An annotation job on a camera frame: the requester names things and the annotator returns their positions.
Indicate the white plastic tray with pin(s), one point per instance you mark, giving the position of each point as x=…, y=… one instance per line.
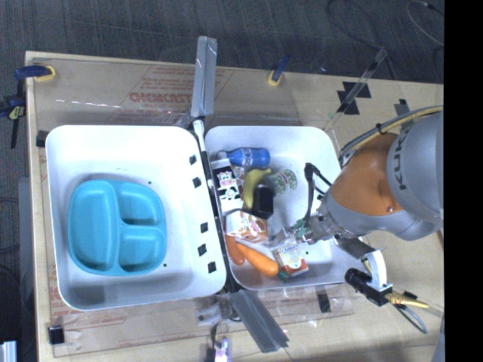
x=113, y=149
x=302, y=145

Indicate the orange sausage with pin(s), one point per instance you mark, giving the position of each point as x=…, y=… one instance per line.
x=234, y=253

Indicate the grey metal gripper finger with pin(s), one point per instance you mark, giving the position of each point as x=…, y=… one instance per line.
x=281, y=237

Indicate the green and white can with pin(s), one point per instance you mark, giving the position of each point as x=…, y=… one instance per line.
x=285, y=181

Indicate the yellow banana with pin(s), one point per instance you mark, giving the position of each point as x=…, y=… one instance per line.
x=250, y=187

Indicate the black box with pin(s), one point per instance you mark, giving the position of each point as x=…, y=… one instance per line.
x=263, y=202

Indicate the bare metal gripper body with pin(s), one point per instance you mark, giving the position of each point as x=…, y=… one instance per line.
x=316, y=230

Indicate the orange carrot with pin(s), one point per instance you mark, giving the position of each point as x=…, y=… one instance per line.
x=260, y=261

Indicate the white carton with cow print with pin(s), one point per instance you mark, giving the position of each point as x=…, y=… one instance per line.
x=226, y=187

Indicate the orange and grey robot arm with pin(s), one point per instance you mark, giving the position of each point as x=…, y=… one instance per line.
x=377, y=191

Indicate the white carton with orange print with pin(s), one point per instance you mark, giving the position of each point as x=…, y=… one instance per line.
x=247, y=226

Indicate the brown cardboard board red print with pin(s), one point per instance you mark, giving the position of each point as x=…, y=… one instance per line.
x=151, y=96

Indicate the white and orange juice carton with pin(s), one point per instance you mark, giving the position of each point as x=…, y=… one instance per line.
x=292, y=259

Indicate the blue divided plate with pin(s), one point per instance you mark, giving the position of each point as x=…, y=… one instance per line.
x=117, y=227

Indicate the blue plastic bottle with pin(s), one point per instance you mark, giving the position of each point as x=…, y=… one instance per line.
x=249, y=157

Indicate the black cylinder on white bracket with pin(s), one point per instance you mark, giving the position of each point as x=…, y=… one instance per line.
x=377, y=268

